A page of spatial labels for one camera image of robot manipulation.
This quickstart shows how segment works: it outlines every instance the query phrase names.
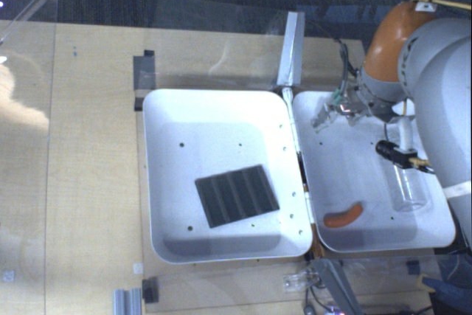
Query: black rectangular object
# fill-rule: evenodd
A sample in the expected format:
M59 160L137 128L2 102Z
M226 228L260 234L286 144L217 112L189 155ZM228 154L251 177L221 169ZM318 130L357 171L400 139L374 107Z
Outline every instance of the black rectangular object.
M210 228L279 209L262 165L196 179Z

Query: yellow cable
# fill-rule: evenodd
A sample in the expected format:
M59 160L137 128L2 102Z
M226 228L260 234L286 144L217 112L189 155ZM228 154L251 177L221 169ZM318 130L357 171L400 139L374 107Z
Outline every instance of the yellow cable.
M410 1L424 1L426 3L435 3L440 5L445 5L447 7L461 8L462 10L472 11L472 6L467 3L459 3L457 1L449 0L410 0Z

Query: wooden surface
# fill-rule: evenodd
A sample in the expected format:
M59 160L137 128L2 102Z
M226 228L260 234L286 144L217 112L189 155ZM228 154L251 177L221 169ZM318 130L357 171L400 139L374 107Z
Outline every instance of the wooden surface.
M353 63L360 65L361 45L351 41L349 46ZM3 264L4 255L0 257L1 266L17 272L31 271L25 261L36 266L36 270L32 269L35 275L20 274L10 287L1 283L0 314L41 314L44 311L48 315L110 314L114 289L140 286L143 275L134 274L133 265L146 261L146 256L149 261L150 250L147 235L142 232L146 226L142 224L139 194L142 168L138 159L139 128L136 129L133 111L133 55L142 55L144 49L155 50L158 71L170 85L178 85L183 80L182 74L189 72L194 76L190 85L195 80L214 84L215 79L219 83L223 79L241 86L244 80L240 79L249 75L255 78L255 86L264 86L270 85L277 72L280 47L281 38L265 36L57 25L49 162L45 150L31 148L35 142L33 136L23 139L20 147L15 146L28 150L27 161L35 158L43 162L44 170L35 172L42 172L47 179L47 190L44 184L42 190L31 192L42 178L26 179L32 169L28 167L23 170L22 179L29 187L15 184L21 174L15 172L14 167L4 169L8 161L7 149L2 150L0 160L2 179L7 178L10 189L13 185L21 187L21 192L12 193L10 197L8 190L2 187L0 248L2 253L10 246L13 250L7 265ZM319 86L331 88L337 85L341 73L337 44L307 39L304 56L307 82L314 80ZM34 100L39 105L32 103L30 108L41 108L41 96L36 97L38 99ZM38 138L46 140L44 134ZM18 163L18 159L11 164L26 164ZM22 222L18 220L18 209L25 209ZM15 224L21 229L22 239L4 238L4 235L13 235L13 232L2 233L5 224ZM166 265L161 266L158 273L170 279L180 277L179 269L182 268ZM179 285L169 287L175 302L167 300L166 310L178 310L182 303L187 303L184 308L192 307L188 303L192 303L194 293ZM226 295L229 303L238 303L231 291ZM411 308L421 308L428 303L427 294L419 291L385 294L385 297L389 298L388 303L400 302ZM361 301L375 303L382 298L364 296ZM256 299L257 292L253 292L247 302ZM278 300L281 302L189 309L173 314L302 313L299 295Z

